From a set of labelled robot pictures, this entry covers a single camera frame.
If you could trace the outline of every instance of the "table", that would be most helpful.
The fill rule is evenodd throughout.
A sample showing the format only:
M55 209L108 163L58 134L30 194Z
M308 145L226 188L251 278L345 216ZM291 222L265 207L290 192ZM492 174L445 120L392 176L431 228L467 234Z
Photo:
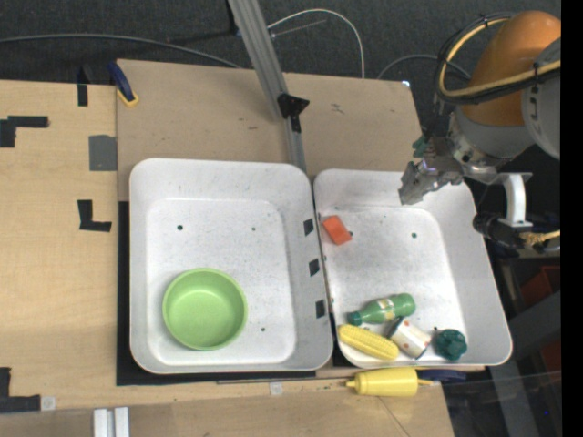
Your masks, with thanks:
M118 63L139 95L134 108L125 107L112 86L87 86L88 103L80 107L76 85L0 82L0 118L47 116L50 122L48 128L18 128L15 147L0 148L0 366L13 369L11 395L56 397L59 410L131 406L132 416L139 416L134 410L148 409L136 424L149 422L145 429L171 403L184 411L191 401L206 409L202 401L212 400L230 412L244 403L240 418L246 407L266 403L274 405L273 416L285 413L291 422L323 407L341 418L339 429L346 432L352 410L358 418L353 431L389 422L383 425L400 433L405 423L410 435L423 429L452 435L439 386L404 401L359 397L343 386L352 370L323 368L315 380L286 381L281 397L270 396L266 381L116 386L118 202L128 199L131 167L154 156L287 161L283 130L252 71ZM326 168L404 169L420 131L406 86L285 76L293 95L311 100L301 116L311 178ZM118 173L99 164L91 170L91 137L117 138ZM93 220L112 222L110 231L79 229L77 202L84 199L93 202ZM156 403L162 404L140 408ZM376 424L363 421L369 418ZM19 419L25 421L3 419L0 429ZM285 428L277 418L268 421Z

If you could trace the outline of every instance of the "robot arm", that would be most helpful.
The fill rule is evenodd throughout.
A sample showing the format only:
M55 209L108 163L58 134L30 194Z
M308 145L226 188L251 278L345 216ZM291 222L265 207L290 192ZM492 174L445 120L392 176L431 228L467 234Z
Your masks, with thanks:
M492 25L501 28L480 58L468 86L445 87L447 63L472 36ZM429 191L471 178L505 186L506 216L475 218L476 230L508 247L522 247L531 224L525 219L524 181L530 174L498 170L537 143L560 159L560 36L552 15L530 11L481 18L442 50L435 91L455 106L444 135L429 133L414 144L416 164L409 162L399 189L402 204L414 204Z

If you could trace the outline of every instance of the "white can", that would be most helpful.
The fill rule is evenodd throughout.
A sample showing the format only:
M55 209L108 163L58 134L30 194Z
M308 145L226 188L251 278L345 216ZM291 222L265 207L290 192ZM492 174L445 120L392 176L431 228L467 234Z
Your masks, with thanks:
M415 327L405 317L397 320L387 337L394 341L402 352L416 360L424 355L431 343L431 335Z

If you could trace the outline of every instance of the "corn cob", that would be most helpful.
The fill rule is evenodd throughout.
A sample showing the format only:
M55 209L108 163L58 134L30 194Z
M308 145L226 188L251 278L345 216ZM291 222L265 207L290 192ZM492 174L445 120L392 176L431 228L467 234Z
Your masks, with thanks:
M361 327L341 325L338 335L340 341L379 360L393 361L399 355L399 347L393 341Z

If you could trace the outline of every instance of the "bowl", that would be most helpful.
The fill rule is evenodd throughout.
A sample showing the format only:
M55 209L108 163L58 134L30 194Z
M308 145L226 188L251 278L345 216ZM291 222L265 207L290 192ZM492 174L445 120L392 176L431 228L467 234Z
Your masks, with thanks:
M247 321L247 300L239 283L216 269L178 275L162 301L166 327L193 350L217 350L239 337Z

